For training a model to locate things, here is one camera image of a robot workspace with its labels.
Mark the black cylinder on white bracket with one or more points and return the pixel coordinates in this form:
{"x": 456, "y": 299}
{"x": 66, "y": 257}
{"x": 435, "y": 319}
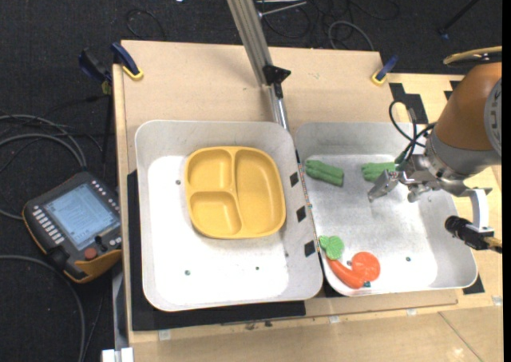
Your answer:
{"x": 467, "y": 230}

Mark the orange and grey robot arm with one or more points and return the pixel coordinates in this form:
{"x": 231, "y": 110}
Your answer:
{"x": 467, "y": 112}

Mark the orange round toy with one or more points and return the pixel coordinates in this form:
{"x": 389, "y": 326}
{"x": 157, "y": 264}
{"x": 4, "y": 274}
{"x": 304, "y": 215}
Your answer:
{"x": 367, "y": 266}

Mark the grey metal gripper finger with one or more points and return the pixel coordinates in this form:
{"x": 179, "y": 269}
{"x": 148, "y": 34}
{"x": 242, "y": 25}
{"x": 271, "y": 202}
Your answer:
{"x": 382, "y": 186}
{"x": 417, "y": 193}

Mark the green toy vegetable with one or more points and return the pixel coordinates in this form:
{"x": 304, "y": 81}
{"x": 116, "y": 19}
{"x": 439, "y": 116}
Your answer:
{"x": 325, "y": 173}
{"x": 375, "y": 172}

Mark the thin black and white rod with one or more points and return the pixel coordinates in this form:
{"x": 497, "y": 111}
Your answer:
{"x": 306, "y": 192}

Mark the orange carrot with green leaves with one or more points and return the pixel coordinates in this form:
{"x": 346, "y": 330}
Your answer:
{"x": 343, "y": 272}

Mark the white plastic tray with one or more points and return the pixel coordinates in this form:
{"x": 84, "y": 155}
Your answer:
{"x": 391, "y": 228}
{"x": 215, "y": 272}

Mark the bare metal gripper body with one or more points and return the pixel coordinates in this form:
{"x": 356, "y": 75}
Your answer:
{"x": 423, "y": 172}

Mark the yellow divided plate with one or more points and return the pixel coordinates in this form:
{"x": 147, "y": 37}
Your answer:
{"x": 235, "y": 192}

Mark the pale wood board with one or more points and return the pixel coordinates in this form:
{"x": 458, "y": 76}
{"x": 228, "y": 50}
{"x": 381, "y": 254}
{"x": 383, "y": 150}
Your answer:
{"x": 199, "y": 84}

